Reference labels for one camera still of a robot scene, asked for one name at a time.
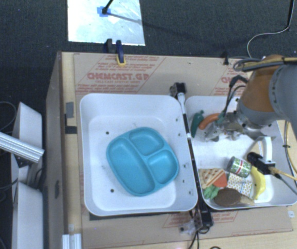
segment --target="white plastic tray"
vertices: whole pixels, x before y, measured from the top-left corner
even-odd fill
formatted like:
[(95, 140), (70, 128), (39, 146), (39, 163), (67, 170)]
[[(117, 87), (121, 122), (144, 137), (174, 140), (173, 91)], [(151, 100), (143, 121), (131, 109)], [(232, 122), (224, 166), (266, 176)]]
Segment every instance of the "white plastic tray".
[[(192, 96), (186, 100), (186, 110), (191, 124), (193, 116), (200, 110), (204, 111), (204, 116), (219, 113), (225, 106), (226, 97), (222, 96)], [(232, 100), (228, 111), (236, 110), (236, 98)], [(285, 156), (283, 148), (283, 140), (277, 122), (274, 122), (271, 127), (262, 129), (262, 132), (268, 136), (275, 137), (272, 140), (273, 146), (273, 161), (276, 161), (276, 168), (292, 174), (291, 168)], [(222, 168), (226, 169), (227, 164), (232, 156), (243, 158), (246, 160), (246, 155), (253, 147), (253, 140), (246, 135), (232, 141), (229, 139), (220, 139), (218, 142), (208, 141), (204, 142), (204, 131), (197, 130), (195, 138), (192, 139), (194, 156), (198, 169)], [(264, 206), (278, 206), (278, 205), (293, 205), (297, 202), (297, 195), (295, 195), (281, 180), (271, 176), (265, 175), (266, 190), (261, 194), (254, 206), (246, 204), (238, 204), (233, 207), (222, 207), (217, 205), (213, 200), (205, 200), (206, 203), (216, 210), (229, 209), (248, 209), (259, 208)], [(296, 189), (295, 182), (287, 177), (284, 178), (289, 185)]]
[[(84, 201), (98, 216), (191, 210), (197, 203), (193, 168), (178, 101), (166, 95), (88, 94), (80, 102)], [(128, 193), (106, 157), (111, 140), (138, 127), (158, 131), (179, 161), (167, 186), (144, 197)]]

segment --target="cardboard box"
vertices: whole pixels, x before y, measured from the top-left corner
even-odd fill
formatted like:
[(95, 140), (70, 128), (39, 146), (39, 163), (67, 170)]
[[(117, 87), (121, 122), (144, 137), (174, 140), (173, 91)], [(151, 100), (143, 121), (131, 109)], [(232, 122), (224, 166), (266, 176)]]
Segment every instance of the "cardboard box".
[[(110, 248), (191, 240), (179, 226), (188, 212), (97, 218), (84, 206), (78, 105), (87, 93), (168, 94), (185, 82), (187, 98), (226, 95), (236, 75), (223, 59), (126, 56), (119, 67), (114, 54), (58, 53), (47, 96), (47, 180), (49, 247), (60, 248), (61, 234), (82, 233), (83, 248)], [(202, 238), (291, 231), (286, 207), (214, 212), (214, 226)]]

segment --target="black floor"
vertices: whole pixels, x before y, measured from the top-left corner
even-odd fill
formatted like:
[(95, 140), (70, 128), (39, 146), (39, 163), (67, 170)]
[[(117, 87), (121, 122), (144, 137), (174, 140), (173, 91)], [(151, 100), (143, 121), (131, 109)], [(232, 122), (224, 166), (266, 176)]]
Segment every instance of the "black floor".
[[(146, 46), (126, 53), (219, 57), (246, 56), (258, 33), (287, 25), (290, 0), (140, 0)], [(27, 104), (45, 114), (56, 51), (102, 52), (102, 45), (67, 41), (67, 0), (0, 0), (0, 101)], [(250, 45), (254, 57), (297, 55), (297, 0), (289, 31), (262, 36)], [(0, 108), (0, 126), (11, 109)], [(0, 158), (0, 186), (10, 182), (10, 162)], [(0, 204), (0, 235), (11, 248), (10, 193)]]

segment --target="yellow banana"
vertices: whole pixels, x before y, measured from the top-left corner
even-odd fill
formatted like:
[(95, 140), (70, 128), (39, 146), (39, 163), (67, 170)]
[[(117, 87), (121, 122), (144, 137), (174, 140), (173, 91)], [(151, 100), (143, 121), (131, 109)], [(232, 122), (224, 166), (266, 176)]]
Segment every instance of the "yellow banana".
[(255, 194), (254, 200), (257, 200), (259, 195), (261, 195), (266, 190), (266, 179), (264, 175), (258, 171), (258, 169), (254, 166), (251, 168), (251, 174), (254, 177), (255, 182)]

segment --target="green can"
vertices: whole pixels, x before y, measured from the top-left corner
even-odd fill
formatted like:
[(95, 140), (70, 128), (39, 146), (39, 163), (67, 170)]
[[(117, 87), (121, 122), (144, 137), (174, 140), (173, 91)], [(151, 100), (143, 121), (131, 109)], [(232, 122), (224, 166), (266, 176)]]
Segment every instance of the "green can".
[(246, 178), (251, 172), (251, 167), (247, 161), (232, 157), (228, 163), (227, 171)]

